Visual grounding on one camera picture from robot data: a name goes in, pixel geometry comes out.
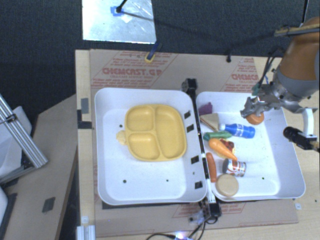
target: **yellow plate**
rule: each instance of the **yellow plate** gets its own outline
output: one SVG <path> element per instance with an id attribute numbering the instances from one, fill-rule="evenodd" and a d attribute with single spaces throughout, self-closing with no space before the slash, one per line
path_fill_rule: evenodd
<path id="1" fill-rule="evenodd" d="M 179 112 L 171 106 L 134 106 L 125 115 L 124 127 L 129 151 L 139 160 L 169 161 L 186 152 L 184 123 Z"/>

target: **toy can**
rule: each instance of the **toy can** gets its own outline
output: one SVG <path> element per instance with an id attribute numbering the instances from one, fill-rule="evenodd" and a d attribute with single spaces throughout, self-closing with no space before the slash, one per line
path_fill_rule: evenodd
<path id="1" fill-rule="evenodd" d="M 225 159 L 222 165 L 222 172 L 233 176 L 243 177 L 246 172 L 247 165 L 245 162 Z"/>

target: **cardboard sheet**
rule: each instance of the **cardboard sheet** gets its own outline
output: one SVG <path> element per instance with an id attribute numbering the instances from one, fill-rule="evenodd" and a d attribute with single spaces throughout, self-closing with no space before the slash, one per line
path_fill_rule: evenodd
<path id="1" fill-rule="evenodd" d="M 253 58 L 157 53 L 153 63 L 144 62 L 146 52 L 91 50 L 90 86 L 92 125 L 94 96 L 105 87 L 179 90 L 186 78 L 196 78 L 197 93 L 203 91 L 251 92 L 258 81 Z M 92 131 L 95 226 L 98 238 L 193 230 L 189 217 L 200 210 L 197 203 L 108 206 L 97 192 L 96 131 Z M 291 199 L 222 203 L 222 216 L 208 229 L 297 223 Z"/>

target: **blue bottle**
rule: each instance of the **blue bottle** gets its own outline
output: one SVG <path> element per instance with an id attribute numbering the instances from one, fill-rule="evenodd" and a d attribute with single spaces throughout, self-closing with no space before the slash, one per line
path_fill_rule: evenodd
<path id="1" fill-rule="evenodd" d="M 228 131 L 233 136 L 251 139 L 255 136 L 256 130 L 252 126 L 245 126 L 238 123 L 224 124 L 219 123 L 220 131 Z"/>

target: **metal sheet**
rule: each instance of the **metal sheet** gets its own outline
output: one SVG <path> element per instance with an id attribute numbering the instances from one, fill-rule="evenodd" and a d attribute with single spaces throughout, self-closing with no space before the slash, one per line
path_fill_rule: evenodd
<path id="1" fill-rule="evenodd" d="M 157 40 L 151 0 L 82 0 L 83 39 L 139 44 Z"/>

